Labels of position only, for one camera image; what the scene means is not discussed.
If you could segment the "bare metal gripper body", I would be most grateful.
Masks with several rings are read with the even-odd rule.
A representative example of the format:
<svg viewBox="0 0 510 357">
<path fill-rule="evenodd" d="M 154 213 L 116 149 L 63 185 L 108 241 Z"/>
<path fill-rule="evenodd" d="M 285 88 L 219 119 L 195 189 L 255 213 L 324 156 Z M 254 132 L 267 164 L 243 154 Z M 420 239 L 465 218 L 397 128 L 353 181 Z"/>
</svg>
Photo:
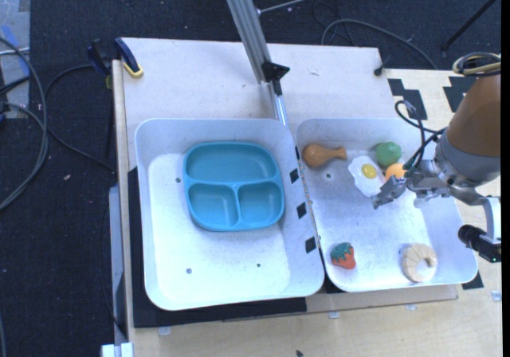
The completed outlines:
<svg viewBox="0 0 510 357">
<path fill-rule="evenodd" d="M 439 159 L 422 160 L 406 171 L 406 187 L 417 196 L 451 196 L 455 167 Z"/>
</svg>

